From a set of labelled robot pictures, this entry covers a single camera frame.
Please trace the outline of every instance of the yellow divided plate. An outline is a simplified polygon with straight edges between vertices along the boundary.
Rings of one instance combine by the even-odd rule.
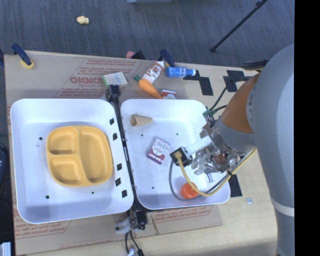
[[[46,139],[46,157],[52,178],[63,186],[99,185],[113,172],[108,138],[93,126],[52,130]]]

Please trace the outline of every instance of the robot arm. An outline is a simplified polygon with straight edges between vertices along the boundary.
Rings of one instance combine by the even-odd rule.
[[[294,45],[246,81],[217,121],[205,118],[201,139],[175,150],[172,160],[178,164],[179,152],[184,166],[210,179],[210,173],[229,172],[257,149],[277,220],[277,255],[294,256]]]

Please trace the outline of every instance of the water bottle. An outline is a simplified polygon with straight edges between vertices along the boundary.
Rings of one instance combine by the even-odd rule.
[[[187,69],[185,67],[180,66],[168,66],[165,69],[165,75],[168,78],[184,78],[186,76],[194,76],[196,74],[195,69]]]

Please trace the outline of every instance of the yellow cable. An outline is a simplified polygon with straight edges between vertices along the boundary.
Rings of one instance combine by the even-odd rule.
[[[250,152],[250,154],[242,160],[241,163],[239,163],[233,170],[233,174],[254,154],[254,152],[256,151],[256,149],[252,150]],[[192,187],[193,190],[195,190],[199,195],[204,196],[204,197],[209,197],[212,196],[214,193],[216,193],[219,189],[222,188],[222,186],[231,178],[231,175],[229,177],[227,177],[214,191],[210,192],[210,193],[203,193],[201,192],[193,183],[192,181],[189,179],[185,168],[184,168],[184,164],[182,163],[181,157],[182,154],[178,151],[174,154],[174,156],[178,159],[181,171],[183,173],[184,178],[186,179],[186,181],[188,182],[188,184]]]

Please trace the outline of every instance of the orange ball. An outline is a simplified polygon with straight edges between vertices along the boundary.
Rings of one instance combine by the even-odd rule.
[[[189,183],[182,186],[180,194],[184,199],[192,199],[198,196],[198,193],[189,185]]]

